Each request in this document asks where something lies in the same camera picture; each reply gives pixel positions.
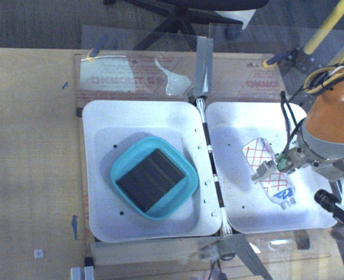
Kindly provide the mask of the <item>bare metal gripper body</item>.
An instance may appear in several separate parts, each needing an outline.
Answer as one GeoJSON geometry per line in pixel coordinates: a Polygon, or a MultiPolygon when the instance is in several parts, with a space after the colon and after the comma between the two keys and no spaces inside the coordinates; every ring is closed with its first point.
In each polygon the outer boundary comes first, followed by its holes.
{"type": "Polygon", "coordinates": [[[312,171],[323,176],[330,182],[344,178],[344,157],[330,159],[314,153],[308,147],[295,147],[287,153],[287,173],[297,169],[311,167],[312,171]]]}

